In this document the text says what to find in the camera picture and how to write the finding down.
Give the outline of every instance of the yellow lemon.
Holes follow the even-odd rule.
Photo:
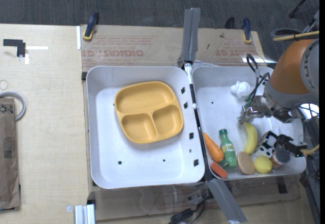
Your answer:
[[[269,173],[272,170],[272,162],[266,156],[256,158],[254,166],[259,173]]]

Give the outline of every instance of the yellow plate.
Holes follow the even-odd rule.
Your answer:
[[[178,100],[173,90],[161,81],[141,82],[120,89],[114,105],[124,134],[135,143],[158,142],[183,129]]]

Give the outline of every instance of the toy banana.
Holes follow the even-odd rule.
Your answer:
[[[257,146],[257,131],[256,128],[250,123],[244,122],[244,126],[247,133],[247,142],[244,152],[251,154]]]

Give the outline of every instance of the wooden table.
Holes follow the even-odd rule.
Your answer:
[[[85,205],[89,195],[77,27],[0,24],[0,32],[1,39],[48,47],[29,50],[26,65],[24,59],[18,60],[15,47],[0,46],[0,80],[7,81],[7,91],[21,94],[27,107],[17,122],[21,206],[1,212],[0,223],[73,223],[69,206]],[[313,223],[305,190],[300,183],[297,187],[297,200],[243,206],[249,223],[261,223],[261,219],[265,223]],[[103,223],[169,221],[170,215],[160,215]],[[196,223],[228,222],[220,209],[210,209]]]

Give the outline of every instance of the toy green bottle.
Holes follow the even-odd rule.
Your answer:
[[[224,160],[229,163],[227,168],[237,167],[236,152],[233,143],[228,138],[227,129],[221,129],[219,131],[221,144],[220,148],[223,151]]]

